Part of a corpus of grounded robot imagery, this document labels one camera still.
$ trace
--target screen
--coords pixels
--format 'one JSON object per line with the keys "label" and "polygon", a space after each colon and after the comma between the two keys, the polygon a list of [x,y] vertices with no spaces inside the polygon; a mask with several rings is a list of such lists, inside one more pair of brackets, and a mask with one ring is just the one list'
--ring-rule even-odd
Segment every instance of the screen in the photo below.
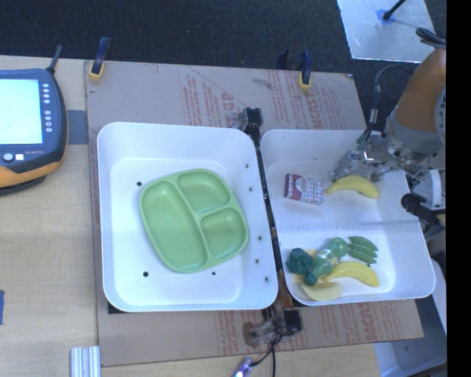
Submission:
{"label": "screen", "polygon": [[0,145],[42,142],[38,80],[0,79]]}

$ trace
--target white tray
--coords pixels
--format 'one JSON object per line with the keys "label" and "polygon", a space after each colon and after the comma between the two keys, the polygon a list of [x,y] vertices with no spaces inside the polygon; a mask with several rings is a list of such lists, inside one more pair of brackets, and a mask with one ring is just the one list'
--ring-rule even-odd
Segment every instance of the white tray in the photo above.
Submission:
{"label": "white tray", "polygon": [[[276,265],[255,147],[245,133],[203,126],[110,123],[97,138],[103,288],[126,312],[243,310],[270,306]],[[150,181],[203,168],[227,182],[246,216],[241,254],[196,273],[175,273],[154,252],[138,201]]]}
{"label": "white tray", "polygon": [[[364,236],[379,248],[372,268],[379,276],[380,286],[369,287],[352,278],[336,280],[341,282],[342,295],[335,300],[311,300],[284,264],[290,293],[307,306],[422,298],[434,289],[435,274],[420,222],[400,205],[402,196],[409,192],[403,171],[388,173],[377,183],[377,199],[352,190],[325,194],[319,206],[284,198],[286,173],[320,178],[326,190],[331,185],[328,172],[347,150],[355,149],[361,132],[271,130],[261,139],[283,263],[291,249],[321,248],[336,236],[346,241],[348,236]],[[349,256],[343,260],[352,261]]]}

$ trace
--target green bottle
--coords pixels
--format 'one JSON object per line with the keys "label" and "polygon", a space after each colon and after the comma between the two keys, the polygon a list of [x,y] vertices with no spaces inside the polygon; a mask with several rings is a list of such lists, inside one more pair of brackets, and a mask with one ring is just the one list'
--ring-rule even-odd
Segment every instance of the green bottle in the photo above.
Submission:
{"label": "green bottle", "polygon": [[314,258],[312,269],[304,275],[304,282],[314,286],[321,276],[330,275],[340,259],[347,254],[347,242],[334,237]]}

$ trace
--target button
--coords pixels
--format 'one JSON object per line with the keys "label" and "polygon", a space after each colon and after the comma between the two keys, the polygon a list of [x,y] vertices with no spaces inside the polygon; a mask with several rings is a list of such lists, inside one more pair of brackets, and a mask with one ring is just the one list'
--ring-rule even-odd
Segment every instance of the button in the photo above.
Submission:
{"label": "button", "polygon": [[6,162],[12,162],[14,160],[14,155],[11,154],[10,152],[7,152],[6,154],[3,154],[3,160]]}

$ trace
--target brown cylinder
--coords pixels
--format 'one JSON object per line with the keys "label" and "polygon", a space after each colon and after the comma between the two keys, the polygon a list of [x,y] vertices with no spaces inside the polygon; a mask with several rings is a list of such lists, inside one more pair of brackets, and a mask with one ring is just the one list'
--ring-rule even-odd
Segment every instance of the brown cylinder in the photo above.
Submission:
{"label": "brown cylinder", "polygon": [[394,116],[401,125],[412,130],[436,131],[434,112],[446,76],[447,51],[435,49],[417,67],[398,101]]}

